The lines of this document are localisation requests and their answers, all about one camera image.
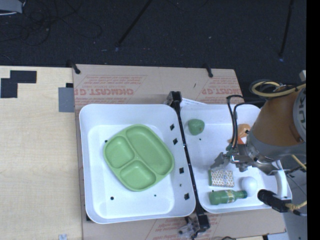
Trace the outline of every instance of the cardboard sheet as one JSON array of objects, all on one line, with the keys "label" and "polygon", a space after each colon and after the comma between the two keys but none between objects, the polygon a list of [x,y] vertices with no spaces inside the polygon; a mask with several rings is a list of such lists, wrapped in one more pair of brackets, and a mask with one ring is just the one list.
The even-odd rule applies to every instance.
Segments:
[{"label": "cardboard sheet", "polygon": [[[77,67],[80,74],[73,72],[73,86],[83,239],[181,240],[178,229],[186,224],[183,217],[112,224],[97,224],[87,219],[79,112],[87,104],[162,104],[171,91],[179,91],[183,98],[201,103],[226,104],[227,96],[242,94],[235,71],[212,69],[213,77],[210,78],[205,68],[84,64],[77,64]],[[231,103],[241,101],[234,98]],[[208,217],[210,229],[199,235],[199,240],[210,240],[216,236],[242,238],[285,231],[281,214],[272,209],[208,214]]]}]

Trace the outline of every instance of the black tape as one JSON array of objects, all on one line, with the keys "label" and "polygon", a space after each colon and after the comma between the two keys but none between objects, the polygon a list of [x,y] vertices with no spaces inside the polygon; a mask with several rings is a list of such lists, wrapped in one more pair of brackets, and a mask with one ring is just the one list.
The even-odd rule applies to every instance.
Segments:
[{"label": "black tape", "polygon": [[10,78],[1,79],[0,98],[17,98],[18,84],[35,84],[37,71],[11,70]]}]

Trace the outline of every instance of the white ball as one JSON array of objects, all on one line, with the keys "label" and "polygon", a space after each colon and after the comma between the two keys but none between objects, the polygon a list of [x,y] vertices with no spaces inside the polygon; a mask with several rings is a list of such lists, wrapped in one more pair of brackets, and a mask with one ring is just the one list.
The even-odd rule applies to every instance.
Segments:
[{"label": "white ball", "polygon": [[248,197],[252,197],[258,188],[258,182],[253,177],[244,177],[241,181],[242,190],[245,190],[248,194]]}]

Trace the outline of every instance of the green bottle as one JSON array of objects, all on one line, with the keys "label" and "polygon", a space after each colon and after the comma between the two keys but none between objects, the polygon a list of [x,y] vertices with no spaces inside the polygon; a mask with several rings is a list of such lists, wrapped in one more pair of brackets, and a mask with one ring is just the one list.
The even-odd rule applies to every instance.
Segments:
[{"label": "green bottle", "polygon": [[231,189],[228,190],[219,190],[212,191],[209,194],[210,204],[216,206],[218,204],[228,204],[233,203],[237,199],[247,198],[248,194],[245,190],[234,191]]}]

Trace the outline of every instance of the green divided plate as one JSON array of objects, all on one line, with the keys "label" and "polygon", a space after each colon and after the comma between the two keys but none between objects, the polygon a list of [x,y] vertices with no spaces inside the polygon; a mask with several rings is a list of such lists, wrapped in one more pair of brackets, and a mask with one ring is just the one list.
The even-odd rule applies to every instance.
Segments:
[{"label": "green divided plate", "polygon": [[117,178],[132,191],[143,191],[161,181],[175,165],[166,144],[149,127],[131,125],[109,139],[103,157]]}]

